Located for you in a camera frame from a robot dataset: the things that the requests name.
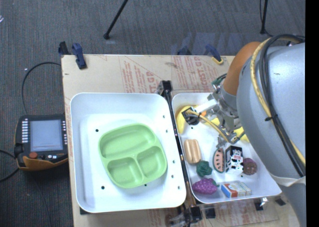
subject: blue clamp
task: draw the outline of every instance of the blue clamp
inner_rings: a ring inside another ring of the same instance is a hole
[[[205,46],[206,48],[206,51],[204,53],[204,55],[207,55],[208,53],[211,53],[212,54],[212,60],[214,62],[216,62],[218,65],[222,64],[224,61],[223,59],[220,57],[220,54],[218,53],[217,49],[215,47],[213,47],[212,45],[210,44],[207,44]]]
[[[79,69],[86,68],[86,63],[83,57],[83,49],[79,43],[73,43],[72,45],[73,54],[76,55],[76,63]]]

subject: toy food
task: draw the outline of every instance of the toy food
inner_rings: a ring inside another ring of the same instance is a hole
[[[213,156],[213,167],[219,172],[223,173],[225,170],[224,166],[224,150],[223,148],[218,148]]]
[[[196,139],[187,139],[184,142],[185,156],[188,163],[198,163],[201,161],[201,152]]]
[[[213,172],[213,169],[209,166],[208,161],[200,161],[196,165],[196,172],[200,177],[210,175]]]
[[[219,185],[217,185],[212,178],[203,178],[194,183],[191,187],[194,192],[202,194],[213,194],[217,191],[218,186]]]
[[[244,161],[244,173],[246,175],[253,175],[257,172],[257,163],[251,158],[245,158]]]

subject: white velcro strap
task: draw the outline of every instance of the white velcro strap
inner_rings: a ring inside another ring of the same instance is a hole
[[[288,177],[277,177],[271,173],[269,173],[272,178],[276,181],[276,183],[278,185],[283,185],[283,186],[286,186],[286,187],[289,187],[293,184],[304,184],[306,185],[306,176],[303,176],[301,178],[288,178]]]

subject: white tray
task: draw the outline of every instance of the white tray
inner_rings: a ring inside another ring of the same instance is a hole
[[[184,106],[194,106],[206,103],[208,101],[207,96],[209,93],[180,93],[173,97],[172,99],[172,107],[176,114],[179,109]],[[179,134],[180,143],[182,145],[183,153],[184,151],[184,142],[186,139],[197,139],[201,154],[202,160],[206,160],[209,162],[211,168],[213,154],[217,149],[217,138],[219,133],[209,125],[205,125],[199,123],[198,125],[189,125],[185,124],[183,134]],[[225,149],[231,145],[227,143],[224,147]],[[217,184],[229,183],[233,181],[241,181],[246,183],[246,185],[252,190],[252,195],[244,196],[244,197],[235,197],[235,198],[228,198],[224,193],[221,191],[220,187],[217,189],[212,195],[203,195],[199,193],[194,193],[192,190],[193,195],[196,199],[200,202],[205,204],[213,204],[213,203],[220,203],[226,201],[235,201],[235,200],[243,200],[243,199],[251,199],[251,198],[260,198],[260,197],[269,197],[269,196],[276,196],[281,193],[281,189],[277,185],[277,183],[273,180],[273,178],[269,175],[268,171],[266,170],[264,164],[260,160],[259,156],[255,152],[252,145],[246,140],[240,140],[235,144],[235,146],[239,146],[243,150],[244,158],[252,158],[258,166],[258,172],[254,175],[248,176],[245,174],[228,174],[228,173],[218,173],[216,170],[212,171],[212,174],[209,176],[205,176],[205,178],[213,178]],[[196,165],[189,164],[185,160],[186,170],[188,173],[189,181],[191,184],[199,181],[201,177],[196,172]]]
[[[90,213],[172,208],[186,188],[167,101],[157,94],[80,93],[70,103],[76,198]],[[145,185],[125,189],[106,173],[98,152],[102,134],[131,123],[149,126],[167,158],[166,172]]]

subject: small box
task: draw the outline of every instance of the small box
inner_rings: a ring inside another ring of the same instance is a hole
[[[221,190],[229,198],[251,195],[251,189],[243,182],[223,184]]]
[[[226,173],[240,174],[244,171],[243,150],[239,146],[229,146],[226,151]]]

